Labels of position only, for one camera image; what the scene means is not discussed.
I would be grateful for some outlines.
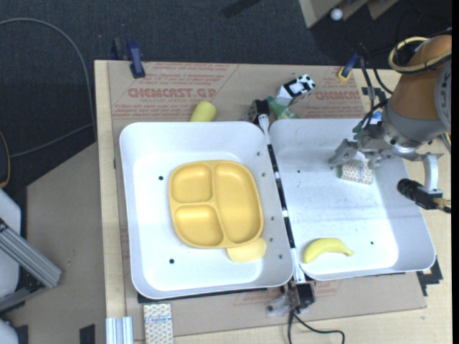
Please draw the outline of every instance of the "yellow banana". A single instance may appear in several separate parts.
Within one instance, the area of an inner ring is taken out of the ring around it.
[[[320,238],[320,239],[316,239],[312,241],[306,247],[303,253],[303,261],[307,264],[325,252],[341,252],[348,256],[351,256],[352,254],[354,254],[338,238],[333,238],[333,237]]]

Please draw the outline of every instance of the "yellow plate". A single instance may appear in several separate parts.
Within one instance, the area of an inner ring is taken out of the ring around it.
[[[179,237],[200,248],[243,246],[263,229],[255,179],[233,161],[200,161],[176,168],[169,179],[169,205]]]

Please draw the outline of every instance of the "wooden table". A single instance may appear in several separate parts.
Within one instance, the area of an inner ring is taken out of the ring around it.
[[[363,75],[354,70],[359,87],[365,86]],[[394,87],[399,75],[381,70],[380,77],[386,85]],[[98,120],[98,147],[100,166],[100,201],[103,223],[103,254],[105,267],[106,317],[125,317],[127,304],[123,279],[120,225],[118,215],[118,190],[113,159],[112,114],[108,62],[95,62],[96,108]],[[444,145],[435,140],[429,151],[446,153],[439,160],[439,188],[450,199],[450,155]],[[407,163],[410,178],[422,180],[421,163]],[[313,322],[312,326],[322,330],[339,329],[346,334],[347,343],[451,343],[452,329],[452,277],[451,277],[451,219],[440,211],[423,211],[434,242],[443,280],[439,285],[427,288],[427,307],[420,310],[391,312],[377,315],[347,317]],[[294,343],[339,343],[338,335],[319,335],[293,326]],[[286,325],[263,328],[231,330],[222,333],[207,333],[175,337],[175,343],[287,343]]]

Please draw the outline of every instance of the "white ball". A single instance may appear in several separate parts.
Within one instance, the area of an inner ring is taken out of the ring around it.
[[[341,9],[335,8],[330,11],[330,17],[334,21],[338,21],[343,18],[343,11]]]

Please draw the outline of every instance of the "green bottle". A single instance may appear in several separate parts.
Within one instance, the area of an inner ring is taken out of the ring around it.
[[[270,106],[271,111],[273,112],[274,118],[276,120],[281,120],[283,118],[299,118],[298,115],[288,106],[279,105],[273,97],[268,97],[268,105]]]

